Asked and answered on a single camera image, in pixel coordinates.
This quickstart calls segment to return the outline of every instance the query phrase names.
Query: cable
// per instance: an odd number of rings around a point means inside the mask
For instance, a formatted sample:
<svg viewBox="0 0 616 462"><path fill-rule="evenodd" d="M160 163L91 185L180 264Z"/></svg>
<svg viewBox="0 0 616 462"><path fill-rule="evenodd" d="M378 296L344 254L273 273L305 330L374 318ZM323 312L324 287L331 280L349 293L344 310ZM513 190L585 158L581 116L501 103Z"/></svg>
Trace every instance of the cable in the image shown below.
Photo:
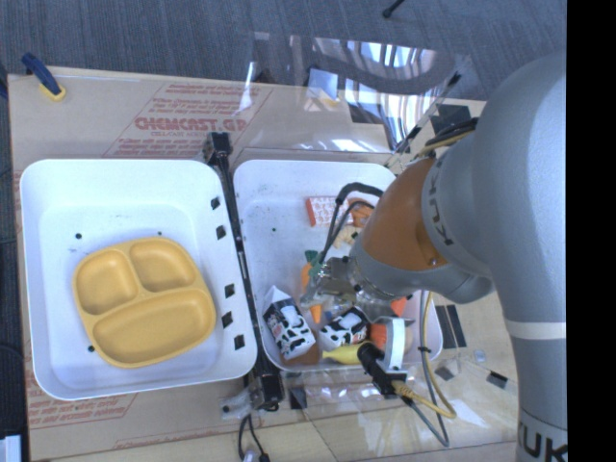
<svg viewBox="0 0 616 462"><path fill-rule="evenodd" d="M457 413L455 412L455 409L453 409L451 404L449 404L449 402L443 395L443 392L439 388L436 378L434 377L434 372L432 371L429 358L427 357L428 349L425 346L427 342L427 337L426 337L427 335L427 327L426 327L427 310L429 308L430 303L432 302L432 298L433 298L433 293L429 292L427 302L424 302L424 293L422 293L421 305L420 305L420 309L423 312L422 319L420 320L420 351L422 353L423 375L425 376L428 391L430 393L430 398L432 399L432 401L429 401L428 399L419 396L418 394L413 392L406 385L406 383L400 380L392 381L392 386L394 387L396 394L400 396L402 401L409 407L413 408L413 410L415 410L415 412L417 412L420 415L420 417L422 418L422 421L427 425L430 431L432 431L432 433L434 434L434 436L436 436L439 442L441 442L443 446L448 447L449 446L449 436L447 434L447 429L445 428L445 424L443 422L443 417L446 417L448 419L455 419L457 417ZM438 397L446 405L448 410L444 410L437 405L436 403L437 400L436 400L436 396L434 395L434 390L436 390ZM443 432L443 435L441 435L440 433L438 433L438 431L436 431L436 428L429 421L429 419L419 410L419 408L415 404L415 401L418 401L421 404L429 407L436 413L437 419L439 421L439 426L441 426L441 431Z"/></svg>
<svg viewBox="0 0 616 462"><path fill-rule="evenodd" d="M473 131L474 130L467 130L467 131L464 131L464 132L462 132L460 134L457 134L457 135L455 135L453 137L444 139L442 141L434 142L431 145L427 145L427 143L426 143L425 147L421 151L419 151L417 153L417 155L415 156L415 159L421 158L422 156L425 156L427 153L429 153L429 152L431 152L434 149L437 149L439 147L445 147L447 145L451 145L451 144L459 141L460 139L465 138L467 135L471 134Z"/></svg>
<svg viewBox="0 0 616 462"><path fill-rule="evenodd" d="M252 435L252 439L257 444L257 447L259 447L259 451L261 452L261 455L259 456L259 461L270 460L270 457L263 450L263 447L261 446L261 443L259 442L259 439L257 438L257 435L254 432L254 426L252 425L252 414L248 414L247 416L245 416L242 419L242 422L240 423L240 434L238 436L238 455L240 456L240 460L244 461L244 458L245 458L245 453L244 453L244 450L242 449L242 435L244 434L246 423L248 423L248 427L250 429L250 434Z"/></svg>
<svg viewBox="0 0 616 462"><path fill-rule="evenodd" d="M478 121L479 118L475 116L467 121L440 130L435 137L423 145L423 149L417 153L415 159L421 158L439 147L445 147L463 139L475 130Z"/></svg>
<svg viewBox="0 0 616 462"><path fill-rule="evenodd" d="M342 231L343 227L345 227L348 215L358 205L363 205L365 207L369 207L370 209L374 209L374 206L371 203L366 202L365 200L354 200L346 208L345 213L343 214L343 216L340 218L340 221L338 222L338 226L333 231L331 230L331 228L333 228L334 221L336 219L334 219L332 217L332 222L330 224L330 231L329 231L330 234L327 236L327 240L325 241L325 247L323 248L323 251L321 252L321 257L319 259L319 263L320 264L322 264L325 261L325 256L327 255L327 252L329 251L329 248L331 248L331 245L334 244L334 242L336 241L336 238L338 238L338 235Z"/></svg>
<svg viewBox="0 0 616 462"><path fill-rule="evenodd" d="M352 210L351 207L356 207L357 205L359 205L359 204L356 204L356 205L353 205L353 204L355 204L356 202L361 202L363 204L368 205L371 208L374 208L371 204L368 204L368 202L364 200L355 200L346 209L345 216L341 218L340 225L338 226L338 230L335 231L334 228L336 227L336 220L338 220L338 213L340 212L340 207L343 205L343 203L345 202L345 200L347 199L348 195L351 192L367 193L367 194L371 194L377 197L380 197L383 194L383 191L381 189L378 189L377 187L371 187L370 185L366 185L360 182L348 183L343 186L343 188L338 193L338 196L336 197L336 206L334 207L334 213L329 223L329 230L327 231L327 238L325 239L325 247L319 257L319 264L322 264L325 261L325 255L327 254L327 251L329 251L329 248L331 247L331 245L333 245L334 240L336 239L337 233L340 233L340 230L344 227L345 220L347 219L348 214Z"/></svg>

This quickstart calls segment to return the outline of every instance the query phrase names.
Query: small snack package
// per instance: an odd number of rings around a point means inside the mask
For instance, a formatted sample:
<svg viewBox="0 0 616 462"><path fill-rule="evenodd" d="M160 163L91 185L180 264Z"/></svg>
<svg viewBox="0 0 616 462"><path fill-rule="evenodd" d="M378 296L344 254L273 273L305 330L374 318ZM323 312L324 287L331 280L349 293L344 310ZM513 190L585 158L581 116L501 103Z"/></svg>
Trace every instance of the small snack package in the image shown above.
<svg viewBox="0 0 616 462"><path fill-rule="evenodd" d="M271 304L264 312L263 319L283 358L293 359L308 352L317 340L293 298L271 286L265 302Z"/></svg>

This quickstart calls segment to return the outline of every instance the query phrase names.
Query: gray carpet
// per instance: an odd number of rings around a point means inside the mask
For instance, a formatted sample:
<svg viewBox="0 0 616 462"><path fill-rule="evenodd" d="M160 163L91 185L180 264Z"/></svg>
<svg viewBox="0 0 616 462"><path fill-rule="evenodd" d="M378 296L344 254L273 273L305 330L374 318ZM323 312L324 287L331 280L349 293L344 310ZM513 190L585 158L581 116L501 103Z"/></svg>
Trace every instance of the gray carpet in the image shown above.
<svg viewBox="0 0 616 462"><path fill-rule="evenodd" d="M0 0L0 62L24 73L32 52L47 64L243 80L257 59L271 82L290 84L289 36L350 39L470 57L473 80L454 92L485 100L514 70L566 47L567 0ZM268 37L268 49L255 44ZM0 101L0 421L19 430L23 384L18 359L10 123Z"/></svg>

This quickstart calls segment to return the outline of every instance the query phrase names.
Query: yellow cable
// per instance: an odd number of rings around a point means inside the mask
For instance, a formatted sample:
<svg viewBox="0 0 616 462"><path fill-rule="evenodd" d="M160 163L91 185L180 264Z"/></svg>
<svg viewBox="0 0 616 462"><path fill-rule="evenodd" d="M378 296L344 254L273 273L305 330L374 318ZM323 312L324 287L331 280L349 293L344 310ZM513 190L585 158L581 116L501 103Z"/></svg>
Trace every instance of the yellow cable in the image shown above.
<svg viewBox="0 0 616 462"><path fill-rule="evenodd" d="M446 139L444 141L440 141L440 142L435 142L431 145L427 145L426 147L424 147L420 152L418 152L417 156L415 156L415 158L421 158L422 156L424 156L425 154L427 154L428 152L433 151L434 149L437 149L439 147L445 147L447 145L450 145L454 142L459 141L460 139L463 139L464 137L466 137L467 135L469 135L470 133L472 133L474 130L469 130L468 132L463 132L461 134L456 135L455 137L451 137L450 139Z"/></svg>
<svg viewBox="0 0 616 462"><path fill-rule="evenodd" d="M426 325L427 325L427 310L429 309L430 303L432 302L432 297L433 297L433 293L430 292L428 294L428 296L427 296L427 301L426 301L426 304L425 304L425 308L423 309L422 320L423 320L423 343L424 344L426 344L426 342L427 342L427 337L426 337L427 336L427 332L426 332L426 330L427 330L427 327L426 327ZM430 402L427 398L423 398L419 394L416 394L415 392L413 392L413 390L411 390L411 388L408 385L406 385L406 383L404 383L403 381L400 381L400 380L394 380L392 382L392 385L394 387L394 390L396 391L396 394L398 394L399 396L403 396L403 397L409 398L411 400L418 401L418 402L422 403L423 405L429 407L433 411L441 414L442 416L445 416L446 418L449 418L451 420L455 419L457 417L457 413L455 412L455 409L453 409L451 404L449 404L449 402L447 401L447 399L443 395L443 392L439 388L439 385L436 382L436 378L434 377L434 372L432 371L432 366L431 366L429 360L426 360L426 368L427 368L427 372L428 372L428 375L430 377L430 380L432 381L432 385L434 387L434 390L436 391L437 395L439 396L439 399L448 408L448 411L446 411L446 410L442 409L441 407L439 407L438 405Z"/></svg>

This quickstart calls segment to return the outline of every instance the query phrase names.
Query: green object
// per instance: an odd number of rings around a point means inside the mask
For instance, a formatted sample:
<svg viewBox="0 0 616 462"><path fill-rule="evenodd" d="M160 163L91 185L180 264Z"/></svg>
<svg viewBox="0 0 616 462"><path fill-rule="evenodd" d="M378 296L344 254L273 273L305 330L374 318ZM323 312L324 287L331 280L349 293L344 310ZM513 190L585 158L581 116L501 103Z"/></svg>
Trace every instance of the green object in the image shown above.
<svg viewBox="0 0 616 462"><path fill-rule="evenodd" d="M306 262L310 264L319 256L319 253L316 250L306 250L304 255L306 256Z"/></svg>

